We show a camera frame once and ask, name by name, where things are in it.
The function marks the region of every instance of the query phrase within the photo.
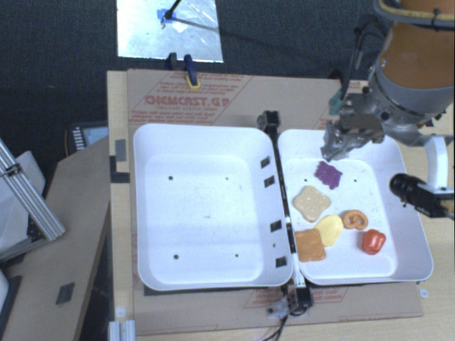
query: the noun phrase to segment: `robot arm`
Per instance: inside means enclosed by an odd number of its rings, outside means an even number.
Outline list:
[[[391,191],[430,217],[453,218],[454,191],[447,184],[446,145],[453,135],[419,132],[454,102],[455,0],[375,0],[375,10],[393,20],[362,94],[341,97],[336,123],[327,124],[323,157],[341,159],[384,135],[407,146],[423,146],[427,182],[397,175]]]

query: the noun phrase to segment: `toy pretzel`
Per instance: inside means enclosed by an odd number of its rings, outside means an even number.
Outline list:
[[[344,214],[343,224],[346,229],[363,230],[368,226],[368,218],[359,210],[351,210]]]

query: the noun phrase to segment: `silver reflective sheet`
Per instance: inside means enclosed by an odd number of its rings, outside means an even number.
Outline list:
[[[199,62],[223,62],[215,0],[182,0],[172,21],[162,14],[175,0],[117,0],[118,55],[179,60],[191,54]]]

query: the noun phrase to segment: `tray with toy food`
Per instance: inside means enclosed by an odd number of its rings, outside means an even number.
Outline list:
[[[331,163],[321,160],[321,146],[322,131],[288,130],[278,140],[295,262],[275,151],[264,132],[140,126],[133,153],[144,284],[159,291],[278,286],[293,264],[321,285],[428,277],[432,258],[419,217],[388,189],[405,171],[396,143],[366,145]],[[362,249],[370,229],[384,238]]]

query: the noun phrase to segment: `toy food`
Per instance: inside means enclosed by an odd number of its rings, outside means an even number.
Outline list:
[[[382,232],[370,229],[363,234],[362,250],[369,255],[377,254],[382,249],[385,240],[386,237]]]
[[[326,162],[320,161],[314,175],[332,190],[340,185],[342,172]]]
[[[292,202],[305,220],[315,222],[331,204],[330,198],[323,195],[312,185],[307,185]]]
[[[343,231],[343,221],[338,215],[329,215],[323,217],[314,228],[321,234],[323,245],[331,247]]]
[[[326,258],[326,251],[317,229],[296,231],[294,237],[300,261],[318,261]]]
[[[363,230],[368,226],[368,218],[359,210],[351,210],[343,215],[343,224],[346,229]]]

